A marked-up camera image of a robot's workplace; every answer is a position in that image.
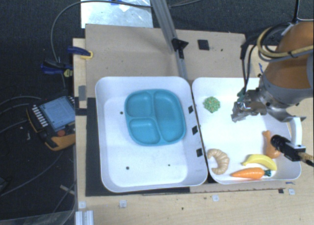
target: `white tray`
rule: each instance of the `white tray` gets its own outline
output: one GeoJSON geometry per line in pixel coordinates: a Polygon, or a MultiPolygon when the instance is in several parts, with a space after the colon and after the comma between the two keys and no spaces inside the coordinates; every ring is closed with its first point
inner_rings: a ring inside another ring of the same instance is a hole
{"type": "MultiPolygon", "coordinates": [[[[252,78],[249,80],[248,89],[255,89],[258,84],[259,79],[252,78]]],[[[216,175],[211,170],[217,167],[215,159],[208,160],[212,178],[221,184],[256,181],[234,178],[230,174],[247,167],[263,168],[260,164],[248,164],[246,167],[241,165],[250,154],[264,154],[263,131],[269,130],[272,135],[278,134],[291,139],[288,125],[280,123],[268,114],[247,116],[245,120],[232,122],[232,108],[237,100],[236,95],[242,88],[243,79],[241,78],[198,78],[192,85],[206,152],[209,149],[217,148],[227,153],[230,158],[228,170],[222,175],[216,175]],[[217,112],[210,113],[203,106],[203,101],[210,96],[216,97],[220,101],[221,108],[217,112]]],[[[278,170],[272,171],[271,177],[263,176],[258,181],[293,180],[301,174],[300,163],[288,160],[283,154],[274,161],[278,170]]]]}
{"type": "Polygon", "coordinates": [[[104,186],[116,193],[187,187],[202,184],[208,169],[197,127],[191,88],[179,77],[106,77],[96,84],[101,176],[104,186]],[[183,108],[186,134],[175,144],[142,146],[128,132],[125,99],[145,89],[173,92],[183,108]]]}

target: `black floor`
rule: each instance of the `black floor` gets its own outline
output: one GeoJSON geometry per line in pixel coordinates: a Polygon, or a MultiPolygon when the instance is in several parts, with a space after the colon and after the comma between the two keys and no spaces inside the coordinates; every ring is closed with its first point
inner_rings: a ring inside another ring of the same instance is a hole
{"type": "MultiPolygon", "coordinates": [[[[63,89],[61,76],[44,75],[40,64],[45,58],[53,59],[50,30],[55,17],[76,1],[0,0],[0,103],[17,96],[45,98],[63,89]]],[[[191,0],[167,0],[170,5],[181,1],[191,0]]],[[[170,11],[178,29],[250,35],[291,21],[294,5],[295,0],[204,0],[170,11]]],[[[301,18],[313,18],[313,11],[313,0],[301,0],[301,18]]],[[[55,49],[63,63],[71,63],[66,48],[74,37],[84,37],[79,6],[68,10],[56,24],[55,49]]],[[[66,86],[71,93],[71,79],[66,80],[66,86]]],[[[0,112],[33,101],[11,100],[0,105],[0,112]]],[[[10,181],[0,196],[0,220],[53,212],[65,194],[60,185],[70,187],[74,181],[72,147],[62,153],[50,151],[28,123],[1,132],[24,119],[25,106],[0,114],[0,177],[10,181]],[[14,190],[47,168],[47,172],[14,190]]],[[[67,195],[57,211],[72,209],[73,200],[67,195]]]]}

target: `wooden table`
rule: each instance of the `wooden table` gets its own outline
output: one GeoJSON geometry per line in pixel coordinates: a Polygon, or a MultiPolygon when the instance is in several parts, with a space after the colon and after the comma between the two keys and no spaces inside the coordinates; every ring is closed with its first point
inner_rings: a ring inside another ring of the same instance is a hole
{"type": "MultiPolygon", "coordinates": [[[[243,35],[188,30],[178,30],[177,34],[180,39],[189,42],[184,50],[184,55],[190,82],[198,77],[241,77],[241,65],[238,56],[240,45],[244,41],[243,35]],[[198,49],[198,39],[209,41],[209,52],[198,49]]],[[[107,70],[103,67],[101,74],[95,76],[93,74],[93,78],[88,80],[86,79],[86,71],[88,70],[86,66],[89,65],[89,60],[74,55],[75,96],[79,97],[80,108],[86,108],[86,97],[93,96],[94,90],[92,85],[90,85],[92,88],[88,87],[89,83],[93,84],[99,76],[137,74],[136,68],[132,69],[131,65],[132,62],[136,62],[137,47],[128,41],[143,41],[143,39],[148,45],[151,43],[153,48],[163,48],[160,52],[151,53],[152,55],[155,53],[157,56],[168,55],[169,58],[174,58],[168,52],[159,29],[90,25],[86,28],[86,40],[74,39],[75,46],[85,48],[86,43],[93,46],[93,49],[90,50],[94,51],[94,58],[103,58],[106,61],[106,67],[109,67],[107,70]],[[95,46],[102,43],[101,39],[103,39],[105,47],[102,46],[102,50],[98,51],[95,46]],[[120,52],[118,57],[122,57],[124,54],[121,52],[125,48],[130,48],[127,56],[131,64],[121,64],[120,67],[125,68],[123,71],[115,70],[117,66],[111,62],[121,62],[121,60],[110,59],[109,56],[112,57],[114,53],[120,52]],[[84,86],[87,86],[87,94],[82,96],[79,94],[79,88],[85,88],[84,86]]],[[[259,62],[261,61],[257,58],[256,52],[253,53],[252,76],[258,74],[259,62]]],[[[175,60],[172,59],[169,63],[169,65],[175,65],[175,60]]],[[[148,64],[147,67],[148,69],[153,68],[154,64],[148,64]]],[[[155,69],[154,72],[159,72],[162,76],[177,75],[173,68],[159,70],[158,66],[155,65],[155,69]]],[[[309,153],[313,153],[313,99],[304,100],[298,107],[291,108],[289,112],[307,116],[306,120],[302,122],[302,143],[307,147],[309,153]]],[[[289,184],[283,181],[267,182],[264,186],[254,184],[236,184],[233,186],[211,184],[209,186],[209,184],[203,184],[200,187],[191,188],[189,194],[86,197],[86,116],[76,116],[76,130],[78,201],[79,203],[86,202],[86,208],[81,209],[82,211],[94,211],[94,224],[308,225],[314,223],[314,171],[312,167],[303,163],[301,176],[289,184]],[[283,189],[283,194],[279,193],[278,189],[283,189]],[[126,208],[119,206],[121,200],[127,201],[126,208]]]]}

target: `croissant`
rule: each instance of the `croissant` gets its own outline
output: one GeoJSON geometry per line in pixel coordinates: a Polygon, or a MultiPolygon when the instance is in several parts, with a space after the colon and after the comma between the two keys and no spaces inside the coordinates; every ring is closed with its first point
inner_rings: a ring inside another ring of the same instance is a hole
{"type": "Polygon", "coordinates": [[[219,149],[210,149],[207,151],[207,158],[210,159],[212,156],[216,159],[218,164],[217,168],[211,169],[212,172],[219,175],[227,171],[230,161],[228,155],[219,149]]]}

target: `device screen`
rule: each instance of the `device screen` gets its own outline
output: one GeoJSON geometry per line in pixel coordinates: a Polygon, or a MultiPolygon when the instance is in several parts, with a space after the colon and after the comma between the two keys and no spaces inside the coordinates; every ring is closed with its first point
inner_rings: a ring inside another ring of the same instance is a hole
{"type": "Polygon", "coordinates": [[[75,111],[66,96],[39,106],[55,132],[75,121],[75,111]]]}

